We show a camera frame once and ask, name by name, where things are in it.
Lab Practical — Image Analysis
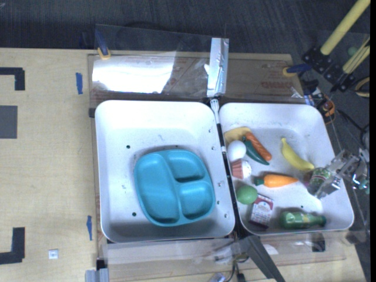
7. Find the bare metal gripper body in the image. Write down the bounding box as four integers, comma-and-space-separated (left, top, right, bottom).
333, 149, 370, 187

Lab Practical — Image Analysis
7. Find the green can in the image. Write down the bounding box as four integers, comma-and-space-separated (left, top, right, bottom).
307, 167, 332, 195

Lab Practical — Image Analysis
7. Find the yellow banana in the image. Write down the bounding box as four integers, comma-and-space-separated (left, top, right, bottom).
281, 137, 315, 172

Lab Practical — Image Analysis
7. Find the green bottle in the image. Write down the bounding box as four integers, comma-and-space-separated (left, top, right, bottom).
278, 210, 327, 230

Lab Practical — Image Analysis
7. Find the orange carrot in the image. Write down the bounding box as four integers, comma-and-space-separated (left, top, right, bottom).
254, 173, 300, 189

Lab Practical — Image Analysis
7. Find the white plastic tray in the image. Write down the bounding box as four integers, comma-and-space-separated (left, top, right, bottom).
219, 102, 355, 236
94, 99, 236, 244

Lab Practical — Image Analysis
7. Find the red and white carton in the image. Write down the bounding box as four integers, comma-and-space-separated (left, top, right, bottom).
249, 194, 275, 230

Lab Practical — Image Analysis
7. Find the orange sausage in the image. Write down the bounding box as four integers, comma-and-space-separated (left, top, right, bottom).
245, 132, 273, 162

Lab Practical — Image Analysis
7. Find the green chili pepper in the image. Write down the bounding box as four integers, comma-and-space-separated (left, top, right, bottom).
241, 136, 270, 166

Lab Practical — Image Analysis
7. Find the green lime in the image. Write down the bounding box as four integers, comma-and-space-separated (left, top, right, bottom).
236, 184, 259, 206

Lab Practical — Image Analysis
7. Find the white egg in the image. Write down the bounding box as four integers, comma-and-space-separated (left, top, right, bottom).
227, 140, 247, 162

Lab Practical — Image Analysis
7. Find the yellow cheese slice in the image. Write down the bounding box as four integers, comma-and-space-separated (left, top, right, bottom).
223, 127, 252, 145

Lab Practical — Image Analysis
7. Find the black and white thin rod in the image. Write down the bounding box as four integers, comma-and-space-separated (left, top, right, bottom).
210, 98, 240, 237

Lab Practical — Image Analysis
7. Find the blue divided plate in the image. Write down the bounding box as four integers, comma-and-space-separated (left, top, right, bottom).
133, 149, 217, 227

